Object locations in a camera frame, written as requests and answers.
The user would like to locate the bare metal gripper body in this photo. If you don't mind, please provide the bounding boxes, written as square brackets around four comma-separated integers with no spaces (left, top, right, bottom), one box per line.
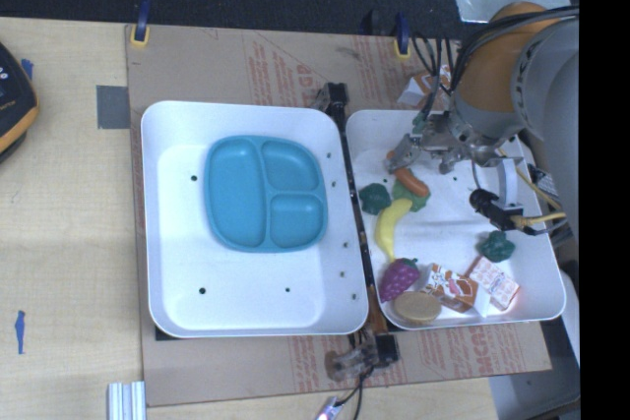
[414,111,500,165]

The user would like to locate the orange carrot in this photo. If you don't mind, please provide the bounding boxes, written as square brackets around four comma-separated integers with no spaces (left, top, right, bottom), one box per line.
[386,150,430,197]

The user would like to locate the green lettuce leaf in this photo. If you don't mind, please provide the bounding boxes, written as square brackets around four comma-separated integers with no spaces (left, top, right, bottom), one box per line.
[391,179,432,213]

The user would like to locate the green broccoli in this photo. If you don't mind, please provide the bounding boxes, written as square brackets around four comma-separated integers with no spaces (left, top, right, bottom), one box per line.
[474,229,517,264]
[357,182,394,216]

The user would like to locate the orange and white carton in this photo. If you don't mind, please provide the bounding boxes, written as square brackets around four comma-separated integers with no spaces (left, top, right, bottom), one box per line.
[396,65,454,110]
[465,255,522,312]
[420,263,491,318]

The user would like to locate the thin black and white rod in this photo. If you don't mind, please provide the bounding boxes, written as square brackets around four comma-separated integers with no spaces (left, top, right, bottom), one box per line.
[330,105,383,336]

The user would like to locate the yellow banana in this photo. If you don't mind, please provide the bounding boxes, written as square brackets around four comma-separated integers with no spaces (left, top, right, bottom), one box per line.
[373,197,414,263]

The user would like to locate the white plastic tray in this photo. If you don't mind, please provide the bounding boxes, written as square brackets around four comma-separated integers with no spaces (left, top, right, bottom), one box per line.
[345,108,568,332]
[140,100,370,339]

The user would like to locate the purple grapes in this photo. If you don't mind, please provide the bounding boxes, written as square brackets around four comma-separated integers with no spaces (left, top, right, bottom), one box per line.
[377,257,422,304]

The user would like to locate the tan round biscuit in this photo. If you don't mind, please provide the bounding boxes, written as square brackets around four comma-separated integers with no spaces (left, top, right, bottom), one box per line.
[392,290,443,327]

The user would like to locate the blue divided plate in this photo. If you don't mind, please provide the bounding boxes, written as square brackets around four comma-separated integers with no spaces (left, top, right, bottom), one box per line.
[204,135,330,255]

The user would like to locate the brown cardboard board red print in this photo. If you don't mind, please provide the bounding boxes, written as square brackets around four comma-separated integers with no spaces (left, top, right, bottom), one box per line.
[125,24,553,407]

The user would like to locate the black cylinder on white bracket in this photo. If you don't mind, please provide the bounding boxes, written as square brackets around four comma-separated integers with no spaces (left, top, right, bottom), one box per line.
[469,155,526,233]

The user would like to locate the black block with thin wires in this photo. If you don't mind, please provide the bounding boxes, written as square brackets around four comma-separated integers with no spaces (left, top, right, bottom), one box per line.
[314,82,350,115]
[324,332,400,381]

